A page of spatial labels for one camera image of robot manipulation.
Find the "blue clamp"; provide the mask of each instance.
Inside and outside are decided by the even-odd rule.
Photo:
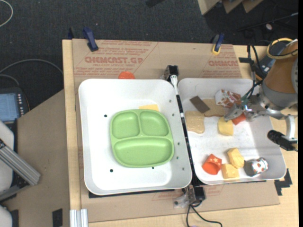
[[[219,35],[215,36],[215,38],[214,38],[214,43],[215,44],[214,44],[213,49],[212,49],[212,53],[214,55],[218,55],[220,53],[223,39],[224,39],[224,34],[223,33],[220,33]]]
[[[93,34],[92,30],[88,27],[84,27],[83,35],[84,35],[84,38],[89,40],[87,45],[88,45],[90,51],[92,51],[92,52],[97,51],[99,49],[99,47],[96,44],[96,41],[95,41],[94,34]]]

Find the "dark carpet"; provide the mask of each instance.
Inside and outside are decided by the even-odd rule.
[[[259,44],[277,38],[298,38],[298,16],[273,23],[269,33],[263,26],[237,32],[298,12],[298,0],[264,0],[246,13],[239,5],[227,14],[218,3],[202,15],[197,0],[4,0],[12,5],[12,19],[0,27],[0,71],[12,63],[41,59],[62,69],[62,39],[70,27],[75,37],[91,28],[96,39],[210,43],[224,33],[225,44]],[[0,25],[10,17],[10,8],[0,1]],[[16,64],[3,71],[14,77],[34,108],[61,89],[62,74],[41,61]],[[0,77],[0,88],[14,87],[13,80]]]

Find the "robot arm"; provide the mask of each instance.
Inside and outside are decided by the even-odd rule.
[[[280,55],[271,55],[270,46],[281,40],[289,43]],[[286,150],[298,151],[297,139],[294,138],[295,116],[281,112],[298,103],[298,40],[281,40],[272,42],[267,48],[268,57],[276,61],[266,77],[259,83],[254,83],[252,89],[242,97],[241,105],[234,104],[224,118],[228,121],[243,113],[247,121],[253,121],[259,116],[285,119],[286,135],[270,131],[267,136]],[[259,86],[258,93],[253,95],[252,91],[256,86]]]

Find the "orange cap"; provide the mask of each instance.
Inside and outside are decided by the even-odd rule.
[[[118,77],[119,79],[135,79],[133,73],[129,71],[122,71]]]

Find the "monitor screen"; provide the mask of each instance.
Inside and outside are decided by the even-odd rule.
[[[15,93],[0,94],[0,119],[7,122],[19,117],[17,95]]]

